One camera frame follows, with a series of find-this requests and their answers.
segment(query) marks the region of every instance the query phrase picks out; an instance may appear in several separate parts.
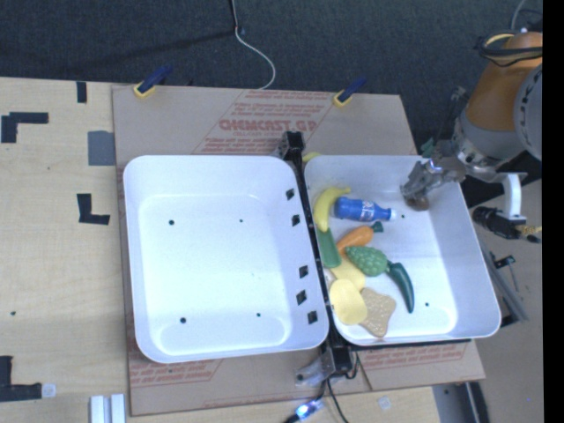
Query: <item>blue and yellow clamp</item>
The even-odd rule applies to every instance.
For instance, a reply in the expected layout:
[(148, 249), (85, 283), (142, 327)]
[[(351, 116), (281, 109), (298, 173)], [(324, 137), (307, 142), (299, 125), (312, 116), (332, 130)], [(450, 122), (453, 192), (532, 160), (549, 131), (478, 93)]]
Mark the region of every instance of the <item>blue and yellow clamp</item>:
[(364, 77), (357, 78), (351, 83), (351, 85), (333, 96), (333, 104), (339, 108), (344, 107), (351, 101), (353, 94), (356, 93), (366, 82), (367, 80)]
[(146, 99), (155, 92), (155, 85), (161, 85), (173, 71), (172, 66), (161, 66), (145, 80), (133, 86), (133, 93), (139, 99)]

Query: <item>carrot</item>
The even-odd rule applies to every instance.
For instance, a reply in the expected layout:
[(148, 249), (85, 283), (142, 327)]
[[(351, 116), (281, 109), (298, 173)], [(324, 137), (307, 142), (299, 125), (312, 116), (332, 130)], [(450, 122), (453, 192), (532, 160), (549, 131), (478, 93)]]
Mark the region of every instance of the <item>carrot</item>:
[(345, 253), (345, 248), (349, 246), (366, 246), (372, 241), (374, 232), (382, 231), (382, 223), (376, 221), (372, 226), (360, 226), (348, 232), (337, 242), (337, 249), (340, 255)]

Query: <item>blue can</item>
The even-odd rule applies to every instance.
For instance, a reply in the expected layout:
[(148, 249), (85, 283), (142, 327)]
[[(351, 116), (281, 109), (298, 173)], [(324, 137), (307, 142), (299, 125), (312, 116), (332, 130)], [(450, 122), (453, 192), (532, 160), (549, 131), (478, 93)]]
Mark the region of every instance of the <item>blue can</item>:
[(396, 217), (392, 209), (382, 208), (376, 202), (348, 197), (337, 199), (333, 211), (337, 218), (355, 221), (390, 221)]

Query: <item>dark background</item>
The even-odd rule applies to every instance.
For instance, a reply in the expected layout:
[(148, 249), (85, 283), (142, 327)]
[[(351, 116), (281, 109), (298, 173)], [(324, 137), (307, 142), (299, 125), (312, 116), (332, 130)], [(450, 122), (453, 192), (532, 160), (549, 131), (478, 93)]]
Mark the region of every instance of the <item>dark background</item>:
[[(452, 132), (449, 99), (486, 66), (477, 40), (507, 29), (522, 0), (234, 0), (242, 38), (275, 64), (271, 89), (399, 94), (418, 148)], [(542, 30), (543, 0), (517, 28)], [(0, 76), (258, 88), (271, 69), (234, 37), (229, 0), (0, 0)], [(540, 174), (534, 159), (514, 165)], [(469, 204), (490, 189), (480, 184)], [(476, 196), (478, 189), (484, 197)]]

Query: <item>cardboard sheet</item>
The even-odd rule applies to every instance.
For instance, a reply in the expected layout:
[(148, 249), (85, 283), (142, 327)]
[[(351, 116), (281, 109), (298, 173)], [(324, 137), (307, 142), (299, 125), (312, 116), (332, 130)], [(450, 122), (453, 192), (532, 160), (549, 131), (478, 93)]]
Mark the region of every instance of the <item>cardboard sheet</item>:
[[(406, 155), (416, 153), (399, 96), (355, 94), (344, 108), (331, 93), (160, 86), (138, 99), (130, 85), (113, 87), (118, 205), (132, 415), (308, 398), (295, 371), (317, 350), (161, 365), (137, 348), (122, 174), (146, 154), (272, 153), (287, 130), (302, 131), (305, 152)], [(390, 390), (484, 376), (473, 342), (362, 352), (362, 373), (335, 384), (339, 394)]]

